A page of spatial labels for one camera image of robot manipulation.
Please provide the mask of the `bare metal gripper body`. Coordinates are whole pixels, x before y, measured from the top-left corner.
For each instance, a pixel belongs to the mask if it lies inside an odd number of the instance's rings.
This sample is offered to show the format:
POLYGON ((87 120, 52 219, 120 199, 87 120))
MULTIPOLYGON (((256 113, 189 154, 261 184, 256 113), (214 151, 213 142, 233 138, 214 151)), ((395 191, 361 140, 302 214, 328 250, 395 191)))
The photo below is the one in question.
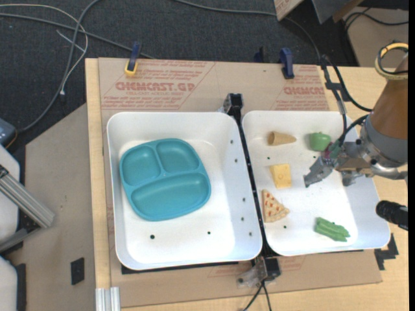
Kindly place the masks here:
POLYGON ((381 176, 383 178, 407 178, 408 172, 401 167, 406 165, 401 159, 394 159, 382 152, 367 139, 345 142, 342 146, 335 169, 351 176, 381 176))

